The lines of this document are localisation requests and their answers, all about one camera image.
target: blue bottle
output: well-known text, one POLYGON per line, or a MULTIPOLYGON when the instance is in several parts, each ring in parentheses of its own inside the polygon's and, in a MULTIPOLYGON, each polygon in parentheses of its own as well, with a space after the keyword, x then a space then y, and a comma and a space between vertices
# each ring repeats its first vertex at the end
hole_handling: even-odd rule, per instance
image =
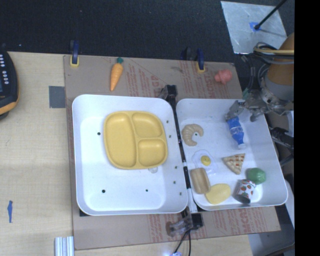
POLYGON ((239 117, 233 117, 226 121, 229 125, 229 130, 232 135, 232 138, 238 143, 239 149, 244 149, 246 144, 244 143, 244 130, 239 122, 239 117))

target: toy pizza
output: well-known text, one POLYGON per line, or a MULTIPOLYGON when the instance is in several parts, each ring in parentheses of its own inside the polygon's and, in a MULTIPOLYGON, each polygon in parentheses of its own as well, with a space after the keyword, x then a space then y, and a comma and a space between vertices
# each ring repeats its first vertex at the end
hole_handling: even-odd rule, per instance
POLYGON ((245 153, 235 154, 231 156, 227 156, 223 158, 223 162, 226 164, 226 166, 229 167, 231 171, 233 171, 235 174, 239 175, 241 173, 242 164, 245 160, 245 153))

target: croissant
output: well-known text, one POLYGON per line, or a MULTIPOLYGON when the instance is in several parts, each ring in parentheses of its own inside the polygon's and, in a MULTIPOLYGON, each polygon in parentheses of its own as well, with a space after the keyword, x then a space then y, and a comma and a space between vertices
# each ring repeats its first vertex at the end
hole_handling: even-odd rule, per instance
POLYGON ((183 129, 182 129, 182 139, 184 140, 184 143, 187 144, 188 146, 195 146, 197 143, 192 140, 192 136, 194 133, 198 133, 200 136, 204 135, 204 129, 195 123, 192 124, 187 124, 183 129))

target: yellow plate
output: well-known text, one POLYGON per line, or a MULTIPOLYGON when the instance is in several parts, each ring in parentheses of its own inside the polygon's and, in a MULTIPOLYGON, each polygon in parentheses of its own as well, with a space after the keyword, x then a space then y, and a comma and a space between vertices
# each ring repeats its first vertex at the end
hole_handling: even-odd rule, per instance
POLYGON ((146 111, 118 111, 104 120, 103 139, 110 162, 120 169, 148 169, 168 156, 166 133, 160 119, 146 111))

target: white tray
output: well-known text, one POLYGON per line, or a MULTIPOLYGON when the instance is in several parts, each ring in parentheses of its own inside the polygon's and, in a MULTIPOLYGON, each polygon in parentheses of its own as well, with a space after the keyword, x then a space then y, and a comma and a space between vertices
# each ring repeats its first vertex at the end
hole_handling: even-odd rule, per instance
POLYGON ((72 103, 76 199, 94 216, 182 212, 188 195, 172 108, 160 98, 80 95, 72 103), (108 160, 103 137, 107 115, 147 111, 162 122, 168 156, 157 167, 125 170, 108 160))
POLYGON ((180 132, 188 124, 198 124, 204 130, 202 137, 193 136, 196 146, 182 142, 188 170, 196 167, 192 161, 195 152, 206 150, 217 167, 215 174, 208 175, 210 185, 225 183, 231 187, 232 196, 220 204, 210 204, 204 194, 197 194, 192 189, 194 201, 207 211, 282 205, 287 201, 288 190, 266 119, 261 115, 251 122, 251 114, 247 109, 239 115, 246 148, 238 149, 225 121, 225 114, 234 102, 235 99, 182 99, 177 103, 180 132), (237 175, 223 163, 222 158, 239 153, 245 153, 245 159, 242 172, 237 175), (242 204, 233 196, 239 180, 247 178, 246 170, 254 167, 266 172, 266 181, 256 186, 250 204, 242 204))

